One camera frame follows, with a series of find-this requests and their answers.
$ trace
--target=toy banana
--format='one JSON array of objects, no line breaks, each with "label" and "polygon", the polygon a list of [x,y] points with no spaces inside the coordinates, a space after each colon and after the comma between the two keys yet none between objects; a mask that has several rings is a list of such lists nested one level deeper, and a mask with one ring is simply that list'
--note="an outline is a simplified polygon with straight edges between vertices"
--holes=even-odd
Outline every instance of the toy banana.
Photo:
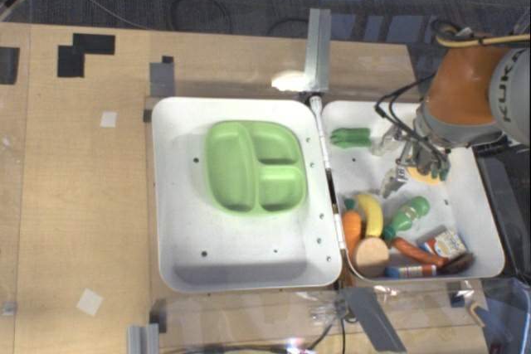
[{"label": "toy banana", "polygon": [[383,213],[380,204],[367,193],[357,194],[356,200],[358,201],[359,209],[363,211],[367,220],[365,237],[373,236],[379,238],[383,230]]}]

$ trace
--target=green plate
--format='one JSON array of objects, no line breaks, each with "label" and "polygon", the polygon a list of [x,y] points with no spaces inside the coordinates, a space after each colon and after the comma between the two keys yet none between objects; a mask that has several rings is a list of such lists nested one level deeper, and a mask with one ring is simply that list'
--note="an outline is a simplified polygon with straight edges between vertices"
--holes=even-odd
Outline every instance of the green plate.
[{"label": "green plate", "polygon": [[207,189],[223,211],[293,211],[306,199],[306,172],[297,137],[283,125],[224,121],[207,134]]}]

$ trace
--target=tan round toy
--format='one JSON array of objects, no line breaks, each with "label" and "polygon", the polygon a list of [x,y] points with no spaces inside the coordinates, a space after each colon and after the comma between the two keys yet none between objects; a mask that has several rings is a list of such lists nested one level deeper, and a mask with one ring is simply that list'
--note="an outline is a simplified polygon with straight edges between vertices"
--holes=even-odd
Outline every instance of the tan round toy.
[{"label": "tan round toy", "polygon": [[389,249],[380,238],[361,240],[352,256],[354,268],[366,278],[376,278],[383,274],[389,262]]}]

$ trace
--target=green bottle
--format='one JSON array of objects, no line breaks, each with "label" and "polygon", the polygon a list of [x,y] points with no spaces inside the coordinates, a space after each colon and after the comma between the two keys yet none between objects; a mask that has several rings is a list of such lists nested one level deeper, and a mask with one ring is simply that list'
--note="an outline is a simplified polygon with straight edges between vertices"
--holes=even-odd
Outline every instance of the green bottle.
[{"label": "green bottle", "polygon": [[388,225],[382,232],[382,238],[391,240],[397,232],[409,230],[413,226],[413,221],[425,216],[430,210],[430,203],[423,196],[415,196],[406,205],[401,206],[395,212],[391,225]]}]

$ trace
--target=toy hot dog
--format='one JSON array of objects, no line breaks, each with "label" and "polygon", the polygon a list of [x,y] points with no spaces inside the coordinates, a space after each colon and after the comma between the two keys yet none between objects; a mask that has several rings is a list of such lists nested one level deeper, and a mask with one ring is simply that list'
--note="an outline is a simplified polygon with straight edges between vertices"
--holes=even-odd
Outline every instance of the toy hot dog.
[{"label": "toy hot dog", "polygon": [[445,259],[439,255],[434,255],[417,248],[415,245],[410,244],[407,240],[397,237],[392,240],[392,246],[402,252],[406,257],[414,259],[422,264],[433,264],[438,269],[445,265]]}]

